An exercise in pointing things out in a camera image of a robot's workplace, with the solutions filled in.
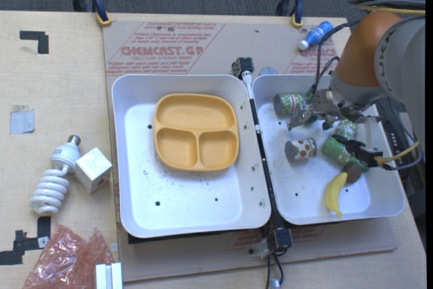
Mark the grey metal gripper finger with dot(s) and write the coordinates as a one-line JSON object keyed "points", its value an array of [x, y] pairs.
{"points": [[329, 122], [299, 118]]}

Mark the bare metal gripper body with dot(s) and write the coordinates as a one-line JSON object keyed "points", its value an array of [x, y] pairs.
{"points": [[333, 103]]}

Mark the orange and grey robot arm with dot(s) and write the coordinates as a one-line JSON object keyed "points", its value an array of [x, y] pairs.
{"points": [[399, 54]]}

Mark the green print small can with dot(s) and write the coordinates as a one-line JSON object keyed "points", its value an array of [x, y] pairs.
{"points": [[346, 129], [287, 103]]}

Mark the green bottle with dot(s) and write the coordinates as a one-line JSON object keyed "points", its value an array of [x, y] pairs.
{"points": [[335, 148]]}

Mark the orange print small can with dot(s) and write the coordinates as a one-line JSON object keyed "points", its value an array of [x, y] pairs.
{"points": [[301, 149]]}

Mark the thin black and white rod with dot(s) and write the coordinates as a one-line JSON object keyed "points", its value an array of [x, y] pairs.
{"points": [[262, 145]]}

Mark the brown kiwi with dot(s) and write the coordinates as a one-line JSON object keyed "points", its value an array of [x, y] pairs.
{"points": [[353, 173]]}

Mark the grey round object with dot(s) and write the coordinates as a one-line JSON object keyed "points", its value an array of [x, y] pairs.
{"points": [[268, 71]]}

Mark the blue and white bottle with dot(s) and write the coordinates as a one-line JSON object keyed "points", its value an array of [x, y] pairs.
{"points": [[316, 35]]}

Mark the yellow banana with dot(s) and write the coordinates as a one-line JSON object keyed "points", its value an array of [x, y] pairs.
{"points": [[335, 193]]}

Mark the white plastic tray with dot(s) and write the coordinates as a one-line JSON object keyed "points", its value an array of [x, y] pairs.
{"points": [[189, 199], [304, 193]]}

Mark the orange divided plate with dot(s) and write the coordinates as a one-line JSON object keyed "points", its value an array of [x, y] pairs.
{"points": [[196, 132]]}

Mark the brown cardboard board red print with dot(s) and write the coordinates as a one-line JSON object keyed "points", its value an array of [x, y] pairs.
{"points": [[169, 50]]}

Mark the white cube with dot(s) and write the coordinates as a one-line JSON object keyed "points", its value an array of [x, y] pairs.
{"points": [[93, 169]]}

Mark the white spiral light bulb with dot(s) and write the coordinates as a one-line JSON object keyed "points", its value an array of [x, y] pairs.
{"points": [[50, 186]]}

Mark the pink bubble wrap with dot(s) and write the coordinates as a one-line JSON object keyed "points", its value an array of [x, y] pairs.
{"points": [[67, 260]]}

